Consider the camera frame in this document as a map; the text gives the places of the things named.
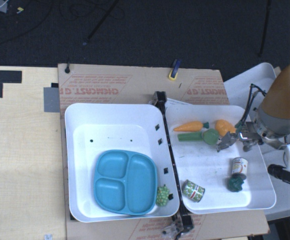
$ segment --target orange toy pepper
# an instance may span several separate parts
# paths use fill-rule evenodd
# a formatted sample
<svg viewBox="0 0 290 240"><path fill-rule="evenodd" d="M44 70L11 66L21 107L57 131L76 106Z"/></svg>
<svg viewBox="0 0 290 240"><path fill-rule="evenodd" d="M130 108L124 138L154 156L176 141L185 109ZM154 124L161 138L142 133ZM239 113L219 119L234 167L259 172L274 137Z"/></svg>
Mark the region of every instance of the orange toy pepper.
<svg viewBox="0 0 290 240"><path fill-rule="evenodd" d="M215 129L219 132L220 136L225 136L227 132L235 133L236 128L228 121L224 119L217 120Z"/></svg>

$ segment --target yellow clip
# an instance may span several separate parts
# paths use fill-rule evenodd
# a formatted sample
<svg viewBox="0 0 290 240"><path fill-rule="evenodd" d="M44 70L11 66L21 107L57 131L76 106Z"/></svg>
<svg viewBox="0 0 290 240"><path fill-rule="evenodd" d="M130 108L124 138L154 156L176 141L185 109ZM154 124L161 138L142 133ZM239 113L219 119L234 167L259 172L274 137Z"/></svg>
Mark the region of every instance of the yellow clip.
<svg viewBox="0 0 290 240"><path fill-rule="evenodd" d="M17 14L21 13L24 9L22 7L18 7L17 8L18 12L16 12Z"/></svg>
<svg viewBox="0 0 290 240"><path fill-rule="evenodd" d="M168 78L171 80L171 81L174 81L174 80L176 80L176 78L177 78L177 75L178 75L178 72L175 74L175 76L174 77L172 77L171 76L171 74L172 74L172 72L173 72L174 70L170 70L170 73L169 73L169 76L168 76Z"/></svg>
<svg viewBox="0 0 290 240"><path fill-rule="evenodd" d="M173 63L174 65L174 68L172 70L170 70L170 73L169 73L169 76L168 78L171 80L171 81L174 81L176 80L177 78L177 75L178 75L178 68L180 66L180 62L181 62L181 59L176 59Z"/></svg>

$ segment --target blue divided plate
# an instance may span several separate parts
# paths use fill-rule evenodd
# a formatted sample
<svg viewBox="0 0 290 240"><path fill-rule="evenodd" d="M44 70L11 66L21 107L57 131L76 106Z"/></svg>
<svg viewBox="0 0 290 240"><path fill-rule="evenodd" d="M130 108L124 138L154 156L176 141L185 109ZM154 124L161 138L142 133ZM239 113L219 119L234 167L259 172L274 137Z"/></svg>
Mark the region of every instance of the blue divided plate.
<svg viewBox="0 0 290 240"><path fill-rule="evenodd" d="M105 210L143 215L155 205L157 168L147 155L113 149L103 152L94 174L94 197Z"/></svg>

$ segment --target toy can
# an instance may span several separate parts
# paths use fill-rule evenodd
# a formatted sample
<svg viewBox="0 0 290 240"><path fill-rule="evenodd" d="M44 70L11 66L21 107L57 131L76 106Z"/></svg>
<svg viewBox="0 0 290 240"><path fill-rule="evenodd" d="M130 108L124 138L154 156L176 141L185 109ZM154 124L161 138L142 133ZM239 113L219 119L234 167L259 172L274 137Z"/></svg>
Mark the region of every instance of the toy can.
<svg viewBox="0 0 290 240"><path fill-rule="evenodd" d="M198 203L203 197L205 189L187 179L183 184L182 193L192 201Z"/></svg>
<svg viewBox="0 0 290 240"><path fill-rule="evenodd" d="M242 157L233 160L232 176L239 176L242 180L247 178L248 161Z"/></svg>

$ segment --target green toy object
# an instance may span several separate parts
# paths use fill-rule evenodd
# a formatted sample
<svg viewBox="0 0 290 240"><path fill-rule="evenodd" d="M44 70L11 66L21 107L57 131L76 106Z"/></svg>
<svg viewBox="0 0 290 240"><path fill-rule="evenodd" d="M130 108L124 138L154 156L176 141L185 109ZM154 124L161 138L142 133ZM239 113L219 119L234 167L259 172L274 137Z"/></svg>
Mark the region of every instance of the green toy object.
<svg viewBox="0 0 290 240"><path fill-rule="evenodd" d="M165 206L168 202L169 189L166 185L159 186L157 190L156 205Z"/></svg>
<svg viewBox="0 0 290 240"><path fill-rule="evenodd" d="M228 181L228 189L231 192L239 192L243 190L242 184L244 180L239 176L232 176Z"/></svg>
<svg viewBox="0 0 290 240"><path fill-rule="evenodd" d="M204 141L209 145L215 145L219 139L219 133L216 129L210 128L206 131L180 133L177 137L180 142Z"/></svg>

